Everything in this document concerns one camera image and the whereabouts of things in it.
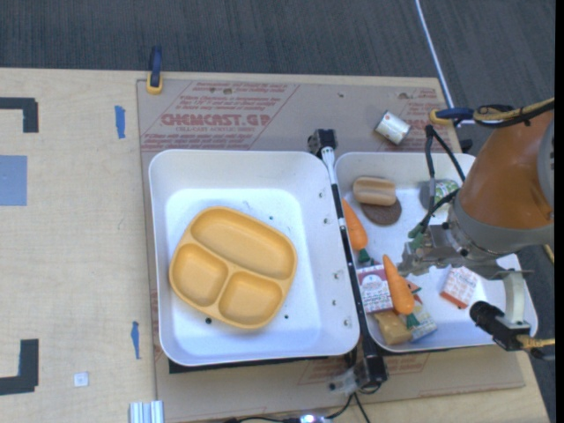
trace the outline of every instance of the toy bread roll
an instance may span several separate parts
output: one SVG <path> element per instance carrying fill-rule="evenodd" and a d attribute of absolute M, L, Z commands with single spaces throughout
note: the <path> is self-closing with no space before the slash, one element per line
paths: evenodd
<path fill-rule="evenodd" d="M 396 198 L 396 184 L 378 177 L 359 177 L 352 184 L 354 198 L 361 204 L 393 205 Z"/>

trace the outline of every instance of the gray carpet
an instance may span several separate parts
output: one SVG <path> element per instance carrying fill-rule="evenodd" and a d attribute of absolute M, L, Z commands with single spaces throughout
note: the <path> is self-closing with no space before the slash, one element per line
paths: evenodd
<path fill-rule="evenodd" d="M 556 0 L 420 5 L 456 106 L 554 96 Z M 414 0 L 0 0 L 0 16 L 0 67 L 144 70 L 160 44 L 168 71 L 437 76 Z M 489 135 L 458 131 L 473 154 Z M 519 258 L 538 335 L 554 337 L 553 264 L 542 248 Z M 533 367 L 556 421 L 555 362 Z"/>

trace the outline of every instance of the wooden table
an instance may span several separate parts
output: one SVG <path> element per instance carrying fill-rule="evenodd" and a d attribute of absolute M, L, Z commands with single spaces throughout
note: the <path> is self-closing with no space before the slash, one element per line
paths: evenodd
<path fill-rule="evenodd" d="M 0 110 L 0 155 L 27 157 L 26 205 L 0 205 L 0 377 L 19 374 L 20 340 L 39 340 L 39 385 L 0 396 L 2 420 L 126 421 L 131 402 L 156 398 L 136 96 L 136 82 L 145 77 L 142 71 L 0 70 L 0 97 L 35 98 L 39 105 L 37 133 L 22 130 L 21 111 Z M 257 80 L 180 72 L 167 77 Z M 430 83 L 267 77 L 340 85 Z M 125 110 L 122 138 L 115 107 Z M 140 359 L 130 335 L 133 322 Z M 374 422 L 548 421 L 527 355 L 516 358 L 522 388 L 367 404 L 367 412 Z M 81 372 L 89 374 L 86 387 L 75 385 Z M 362 417 L 353 406 L 341 420 Z"/>

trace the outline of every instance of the black tape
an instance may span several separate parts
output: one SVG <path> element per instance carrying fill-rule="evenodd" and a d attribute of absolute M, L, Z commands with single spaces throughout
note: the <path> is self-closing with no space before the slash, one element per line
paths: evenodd
<path fill-rule="evenodd" d="M 341 196 L 338 194 L 338 185 L 333 183 L 331 185 L 333 191 L 333 200 L 335 201 L 335 210 L 337 210 L 337 218 L 344 218 L 343 205 L 341 204 Z"/>
<path fill-rule="evenodd" d="M 168 373 L 175 375 L 177 373 L 189 373 L 192 371 L 207 371 L 207 370 L 218 370 L 223 368 L 235 368 L 235 367 L 260 367 L 262 365 L 277 365 L 280 363 L 290 363 L 299 362 L 303 360 L 319 360 L 326 359 L 327 356 L 319 357 L 299 357 L 299 358 L 288 358 L 288 359 L 268 359 L 268 360 L 243 360 L 238 362 L 230 362 L 223 364 L 211 364 L 202 365 L 197 367 L 187 367 L 184 365 L 177 364 L 172 360 L 168 359 Z"/>
<path fill-rule="evenodd" d="M 0 109 L 21 109 L 24 133 L 38 133 L 37 102 L 31 97 L 0 97 Z"/>
<path fill-rule="evenodd" d="M 19 341 L 19 369 L 17 376 L 0 378 L 0 395 L 29 393 L 39 385 L 39 340 Z"/>

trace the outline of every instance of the yellow clamp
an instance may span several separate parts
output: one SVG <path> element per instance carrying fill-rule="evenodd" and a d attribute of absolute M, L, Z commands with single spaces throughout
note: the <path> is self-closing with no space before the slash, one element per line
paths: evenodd
<path fill-rule="evenodd" d="M 556 338 L 533 338 L 526 334 L 520 334 L 516 338 L 523 349 L 544 348 L 545 346 L 556 345 Z"/>
<path fill-rule="evenodd" d="M 159 77 L 159 85 L 158 86 L 151 86 L 151 72 L 147 75 L 147 92 L 149 94 L 157 95 L 162 92 L 162 74 Z"/>
<path fill-rule="evenodd" d="M 450 119 L 442 119 L 441 117 L 437 117 L 437 108 L 433 108 L 429 113 L 429 121 L 435 125 L 450 125 L 452 121 Z"/>

